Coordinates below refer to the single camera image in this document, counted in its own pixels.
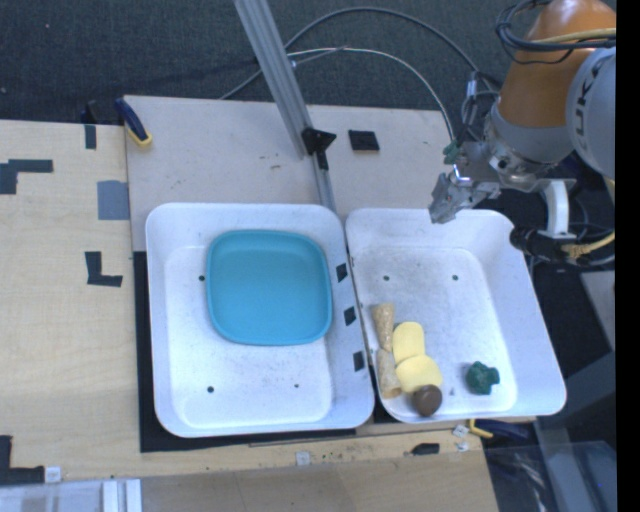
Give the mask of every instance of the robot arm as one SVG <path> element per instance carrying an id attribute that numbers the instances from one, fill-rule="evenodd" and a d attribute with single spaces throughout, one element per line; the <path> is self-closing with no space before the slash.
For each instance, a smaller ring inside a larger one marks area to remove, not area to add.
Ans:
<path id="1" fill-rule="evenodd" d="M 545 5 L 525 39 L 510 19 Z M 524 0 L 501 15 L 497 32 L 518 48 L 481 141 L 454 141 L 432 192 L 431 220 L 444 223 L 502 189 L 541 192 L 549 206 L 545 236 L 571 239 L 567 186 L 546 176 L 574 150 L 615 180 L 616 15 L 600 0 Z"/>

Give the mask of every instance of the dark floor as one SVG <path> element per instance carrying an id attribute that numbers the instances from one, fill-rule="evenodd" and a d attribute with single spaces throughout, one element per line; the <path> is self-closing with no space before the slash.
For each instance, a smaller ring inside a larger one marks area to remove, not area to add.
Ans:
<path id="1" fill-rule="evenodd" d="M 615 0 L 607 3 L 616 9 Z M 377 8 L 331 16 L 290 49 L 350 45 L 402 58 L 429 81 L 456 129 L 471 68 L 445 38 L 480 70 L 501 81 L 510 59 L 493 28 L 496 16 L 511 4 L 512 0 L 270 2 L 285 41 L 339 9 Z M 423 23 L 380 9 L 405 13 Z M 28 6 L 0 1 L 0 119 L 80 122 L 90 103 L 98 121 L 117 122 L 112 105 L 122 95 L 220 98 L 256 69 L 231 0 L 33 0 Z M 336 54 L 301 65 L 296 73 L 307 103 L 439 108 L 405 68 L 372 55 Z M 272 101 L 262 79 L 233 99 Z M 613 227 L 613 205 L 602 180 L 588 172 L 576 177 L 576 221 L 587 212 L 592 224 Z M 481 207 L 502 211 L 516 225 L 545 223 L 538 196 L 504 193 Z M 539 262 L 533 267 L 559 364 L 563 375 L 570 377 L 609 350 L 579 279 L 580 272 L 598 269 Z M 576 441 L 605 440 L 615 449 L 615 403 L 571 428 L 570 435 Z"/>

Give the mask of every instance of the white tray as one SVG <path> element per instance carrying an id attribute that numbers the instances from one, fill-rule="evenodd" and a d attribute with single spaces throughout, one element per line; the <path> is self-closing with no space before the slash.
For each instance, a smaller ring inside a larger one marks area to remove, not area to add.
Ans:
<path id="1" fill-rule="evenodd" d="M 215 331 L 200 276 L 211 241 L 236 229 L 299 233 L 324 250 L 333 322 L 323 338 L 264 347 L 233 343 Z M 374 390 L 353 282 L 337 270 L 348 261 L 335 214 L 317 205 L 170 203 L 149 214 L 146 239 L 154 403 L 169 432 L 331 430 L 369 418 Z"/>
<path id="2" fill-rule="evenodd" d="M 419 416 L 406 394 L 382 399 L 399 421 L 548 415 L 563 407 L 564 380 L 523 254 L 509 242 L 512 229 L 486 210 L 435 225 L 426 210 L 414 209 L 362 209 L 347 218 L 372 360 L 379 345 L 371 308 L 393 302 L 396 323 L 422 325 L 426 353 L 444 377 L 442 406 L 430 418 Z M 475 361 L 500 372 L 490 395 L 472 394 L 464 382 Z"/>

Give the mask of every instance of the blue oval dish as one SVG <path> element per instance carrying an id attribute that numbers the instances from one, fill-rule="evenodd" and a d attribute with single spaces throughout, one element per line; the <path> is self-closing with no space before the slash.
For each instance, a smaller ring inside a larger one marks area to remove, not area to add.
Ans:
<path id="1" fill-rule="evenodd" d="M 226 339 L 251 345 L 300 345 L 325 335 L 332 319 L 324 252 L 287 231 L 238 230 L 207 254 L 209 315 Z"/>

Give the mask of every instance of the wooden table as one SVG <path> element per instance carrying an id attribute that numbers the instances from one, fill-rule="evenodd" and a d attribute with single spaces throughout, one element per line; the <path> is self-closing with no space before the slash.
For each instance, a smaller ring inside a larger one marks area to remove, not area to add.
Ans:
<path id="1" fill-rule="evenodd" d="M 95 129 L 90 148 L 92 128 L 81 124 L 0 121 L 1 164 L 53 165 L 52 173 L 19 171 L 16 193 L 0 194 L 0 434 L 13 436 L 13 467 L 59 466 L 64 480 L 173 477 L 148 480 L 149 489 L 203 473 L 217 476 L 189 482 L 233 474 L 264 485 L 283 473 L 237 472 L 293 468 L 303 454 L 353 509 L 400 495 L 496 510 L 479 438 L 467 436 L 461 453 L 453 425 L 365 424 L 347 438 L 140 453 L 132 225 L 101 220 L 97 192 L 100 182 L 130 182 L 126 135 L 120 126 Z M 87 284 L 93 251 L 121 286 Z M 438 443 L 440 455 L 407 456 L 420 443 Z M 308 478 L 305 470 L 297 478 Z M 388 493 L 379 485 L 387 479 L 398 482 Z"/>

